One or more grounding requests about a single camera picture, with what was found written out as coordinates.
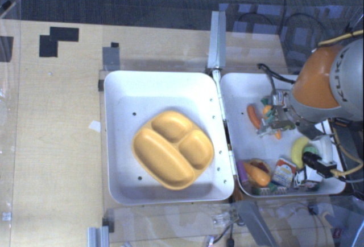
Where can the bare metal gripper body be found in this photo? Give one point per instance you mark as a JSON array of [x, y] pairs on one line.
[[281, 119]]

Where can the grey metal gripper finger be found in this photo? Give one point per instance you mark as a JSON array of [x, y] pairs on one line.
[[262, 128], [271, 131]]

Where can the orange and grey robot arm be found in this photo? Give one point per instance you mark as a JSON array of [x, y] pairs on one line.
[[318, 83]]

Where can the small orange carrot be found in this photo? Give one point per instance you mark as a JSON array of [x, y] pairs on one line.
[[278, 134]]

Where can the red sausage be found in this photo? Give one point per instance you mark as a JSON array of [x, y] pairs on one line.
[[253, 117]]

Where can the white plastic tray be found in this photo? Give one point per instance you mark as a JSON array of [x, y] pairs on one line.
[[241, 143], [122, 137]]

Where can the yellow banana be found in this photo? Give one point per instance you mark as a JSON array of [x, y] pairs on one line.
[[297, 152]]

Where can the thin black and white rod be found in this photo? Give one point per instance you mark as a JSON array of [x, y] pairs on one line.
[[224, 115]]

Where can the green doughnut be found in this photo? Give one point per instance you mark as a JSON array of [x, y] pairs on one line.
[[311, 149]]

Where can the orange and white carton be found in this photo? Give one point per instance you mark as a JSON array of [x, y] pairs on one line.
[[284, 173]]

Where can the green and white packet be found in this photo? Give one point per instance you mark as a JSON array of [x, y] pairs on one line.
[[266, 190]]

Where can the white and black carton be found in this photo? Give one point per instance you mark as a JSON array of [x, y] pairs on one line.
[[310, 181]]

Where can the orange divided plate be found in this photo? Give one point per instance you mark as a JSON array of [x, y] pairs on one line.
[[159, 154]]

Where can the black cylinder on white bracket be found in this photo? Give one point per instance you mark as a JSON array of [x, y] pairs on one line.
[[318, 162]]

